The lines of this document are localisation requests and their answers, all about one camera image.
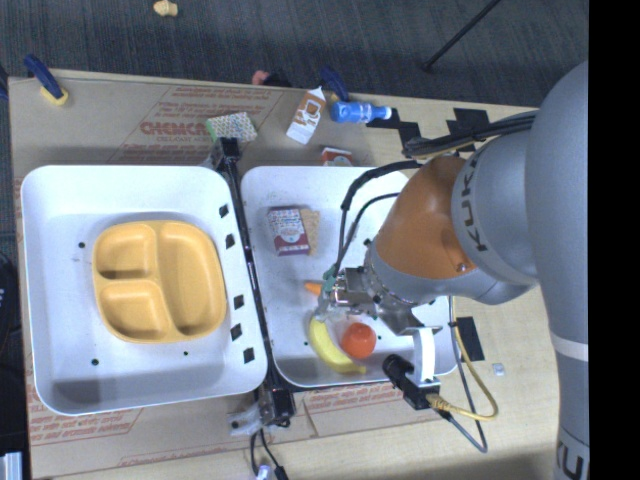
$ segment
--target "gray floor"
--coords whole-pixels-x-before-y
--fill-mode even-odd
[[[176,18],[155,1],[0,0],[0,63],[26,76],[33,53],[55,68],[239,83],[268,69],[297,87],[328,64],[352,92],[538,106],[588,57],[589,0],[504,0],[428,74],[420,64],[491,0],[171,0]],[[15,261],[8,121],[2,104],[0,252]],[[19,362],[20,344],[3,354]]]

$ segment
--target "plastic water bottle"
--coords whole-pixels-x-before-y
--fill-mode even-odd
[[[391,107],[376,107],[359,101],[336,101],[331,106],[331,119],[336,123],[368,123],[373,119],[389,119]]]

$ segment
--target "banana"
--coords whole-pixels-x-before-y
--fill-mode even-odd
[[[340,350],[329,336],[325,322],[311,317],[309,323],[309,342],[331,369],[338,373],[366,373],[367,367],[354,363],[351,358]]]

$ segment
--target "yellow cable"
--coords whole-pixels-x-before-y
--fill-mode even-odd
[[[451,310],[452,310],[453,324],[454,324],[453,329],[456,336],[456,341],[458,342],[458,346],[460,347],[460,353],[462,354],[462,358],[464,359],[464,362],[469,368],[469,371],[471,372],[471,375],[473,375],[473,378],[476,380],[478,386],[480,386],[480,389],[482,389],[482,392],[487,397],[487,400],[489,400],[489,403],[491,404],[491,407],[493,409],[493,413],[485,416],[483,414],[478,414],[472,411],[468,411],[466,409],[463,409],[462,407],[451,405],[440,395],[436,395],[436,394],[427,395],[427,401],[431,404],[431,406],[434,409],[453,412],[456,414],[460,414],[461,416],[467,416],[468,418],[472,418],[478,421],[494,420],[498,417],[498,404],[496,403],[493,396],[487,389],[487,386],[485,386],[484,382],[482,382],[482,379],[480,378],[480,375],[478,375],[478,372],[476,372],[475,368],[471,365],[471,359],[469,359],[469,354],[467,353],[467,349],[465,348],[464,343],[462,342],[462,336],[460,336],[460,330],[458,329],[458,325],[457,325],[458,321],[456,319],[455,309],[453,307],[453,298],[451,299]]]

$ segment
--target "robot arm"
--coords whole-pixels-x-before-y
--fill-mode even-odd
[[[539,283],[560,378],[556,479],[589,474],[587,79],[587,63],[565,76],[530,130],[422,166],[358,281],[396,334],[415,332],[412,309],[439,296],[499,304]]]

